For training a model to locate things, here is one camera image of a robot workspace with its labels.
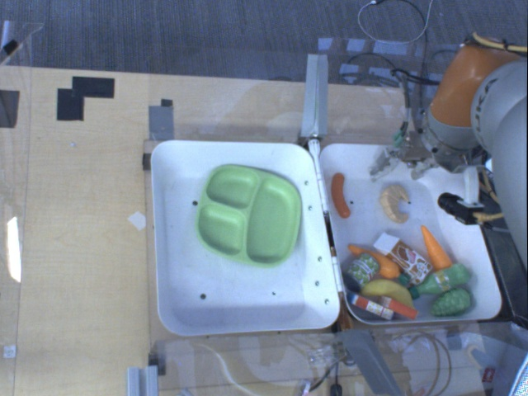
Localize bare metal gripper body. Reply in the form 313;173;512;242
400;131;441;169

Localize beige croissant bread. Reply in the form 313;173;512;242
379;184;411;225

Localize red sausage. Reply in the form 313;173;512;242
330;172;352;220

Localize white plastic tray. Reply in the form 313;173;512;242
150;139;342;337
318;142;503;326

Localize orange carrot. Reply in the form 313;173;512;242
420;224;454;272
346;243;403;281

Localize white and brown carton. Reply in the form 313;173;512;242
372;232;435;286

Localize green can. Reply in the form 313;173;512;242
345;252;381;290

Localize green bottle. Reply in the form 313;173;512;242
408;262;472;301

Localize green divided plate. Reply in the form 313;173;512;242
196;163;304;269

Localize yellow banana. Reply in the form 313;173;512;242
360;278;415;309

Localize green broccoli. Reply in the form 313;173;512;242
430;287;473;318

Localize orange box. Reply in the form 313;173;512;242
379;295;419;321

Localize orange and white packet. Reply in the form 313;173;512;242
346;291;395;322

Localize black cylinder on white bracket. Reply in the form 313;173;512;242
437;166;486;226

